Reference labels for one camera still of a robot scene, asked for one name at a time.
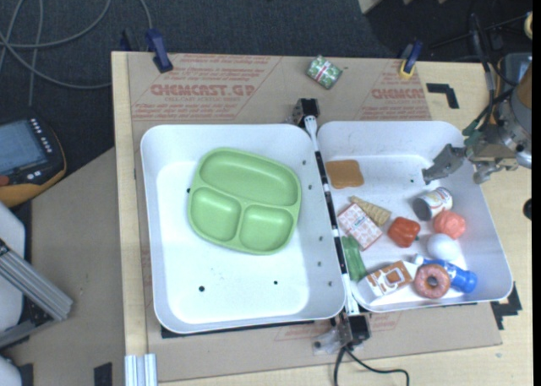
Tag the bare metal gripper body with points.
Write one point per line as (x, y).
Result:
(494, 150)

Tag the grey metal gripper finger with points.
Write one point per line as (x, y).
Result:
(485, 173)
(446, 160)

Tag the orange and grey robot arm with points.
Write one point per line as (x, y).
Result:
(522, 93)

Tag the white can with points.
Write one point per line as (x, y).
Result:
(435, 202)

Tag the orange toy pumpkin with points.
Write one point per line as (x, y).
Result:
(449, 224)

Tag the white plastic tray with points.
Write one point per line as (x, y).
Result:
(380, 143)
(236, 291)

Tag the red bell pepper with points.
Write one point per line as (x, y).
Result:
(403, 232)

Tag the white egg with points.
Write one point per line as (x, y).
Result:
(442, 247)

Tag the tan ice cream cone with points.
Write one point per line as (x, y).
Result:
(374, 210)

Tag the blue and white bottle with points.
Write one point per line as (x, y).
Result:
(462, 278)

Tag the pink and white carton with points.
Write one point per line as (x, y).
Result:
(359, 228)

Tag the pink frosted doughnut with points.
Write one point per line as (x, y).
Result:
(422, 281)

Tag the thin black and white rod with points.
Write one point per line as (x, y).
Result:
(320, 164)

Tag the white and orange carton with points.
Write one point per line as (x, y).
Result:
(386, 283)

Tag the green and white packet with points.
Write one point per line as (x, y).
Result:
(324, 72)

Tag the green divided plate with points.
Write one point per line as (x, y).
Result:
(245, 198)

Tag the brown cardboard board red print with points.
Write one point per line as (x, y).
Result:
(253, 359)

